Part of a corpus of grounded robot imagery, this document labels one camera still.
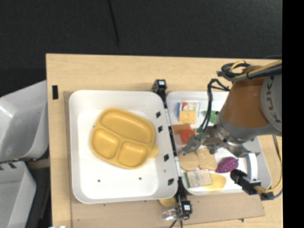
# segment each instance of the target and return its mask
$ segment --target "small hole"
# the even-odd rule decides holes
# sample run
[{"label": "small hole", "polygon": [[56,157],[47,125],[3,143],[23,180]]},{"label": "small hole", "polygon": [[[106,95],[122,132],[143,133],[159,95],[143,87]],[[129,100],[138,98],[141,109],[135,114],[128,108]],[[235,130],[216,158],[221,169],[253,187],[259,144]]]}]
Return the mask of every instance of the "small hole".
[{"label": "small hole", "polygon": [[168,180],[168,186],[172,185],[174,182],[174,178]]},{"label": "small hole", "polygon": [[13,163],[9,163],[9,166],[10,166],[12,169],[17,168]]},{"label": "small hole", "polygon": [[169,155],[168,154],[164,155],[163,160],[166,162],[168,159],[169,159]]}]

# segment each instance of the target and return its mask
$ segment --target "purple toy grapes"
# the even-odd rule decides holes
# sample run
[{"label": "purple toy grapes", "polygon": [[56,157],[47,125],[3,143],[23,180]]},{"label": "purple toy grapes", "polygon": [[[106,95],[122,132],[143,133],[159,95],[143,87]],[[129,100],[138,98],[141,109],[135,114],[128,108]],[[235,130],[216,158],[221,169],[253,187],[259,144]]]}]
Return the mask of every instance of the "purple toy grapes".
[{"label": "purple toy grapes", "polygon": [[234,157],[224,158],[218,165],[217,173],[227,173],[238,167],[238,160]]}]

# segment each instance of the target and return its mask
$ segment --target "cracker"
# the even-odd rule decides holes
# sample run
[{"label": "cracker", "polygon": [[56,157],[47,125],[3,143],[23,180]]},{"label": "cracker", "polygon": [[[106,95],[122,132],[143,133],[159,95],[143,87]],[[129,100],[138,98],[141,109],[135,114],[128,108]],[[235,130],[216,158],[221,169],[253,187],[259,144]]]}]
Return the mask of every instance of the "cracker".
[{"label": "cracker", "polygon": [[204,187],[212,184],[209,170],[194,170],[185,172],[188,188]]},{"label": "cracker", "polygon": [[199,148],[195,151],[199,160],[199,168],[200,169],[208,169],[211,171],[215,171],[218,168],[218,163],[215,160],[214,154],[210,154],[209,149]]},{"label": "cracker", "polygon": [[190,152],[183,155],[179,154],[180,167],[185,171],[193,171],[199,166],[199,159],[195,152]]}]

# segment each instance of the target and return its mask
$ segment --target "yellow plate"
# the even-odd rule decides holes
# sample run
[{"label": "yellow plate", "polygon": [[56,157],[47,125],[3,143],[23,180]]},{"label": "yellow plate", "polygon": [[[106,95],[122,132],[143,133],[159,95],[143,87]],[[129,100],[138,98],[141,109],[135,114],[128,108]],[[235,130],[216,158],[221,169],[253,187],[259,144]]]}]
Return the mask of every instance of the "yellow plate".
[{"label": "yellow plate", "polygon": [[99,158],[135,169],[157,155],[154,140],[155,130],[149,121],[119,108],[109,108],[94,126],[91,147]]}]

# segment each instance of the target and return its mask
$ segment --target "orange item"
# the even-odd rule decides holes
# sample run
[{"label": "orange item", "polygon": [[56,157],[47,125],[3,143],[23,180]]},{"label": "orange item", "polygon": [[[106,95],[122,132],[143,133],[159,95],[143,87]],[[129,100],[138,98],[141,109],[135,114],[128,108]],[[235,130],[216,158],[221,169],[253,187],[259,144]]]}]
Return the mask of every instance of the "orange item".
[{"label": "orange item", "polygon": [[184,130],[182,130],[181,133],[180,133],[181,142],[183,144],[186,144],[187,141],[189,140],[189,138],[192,135],[195,135],[195,132],[192,129],[184,129]]}]

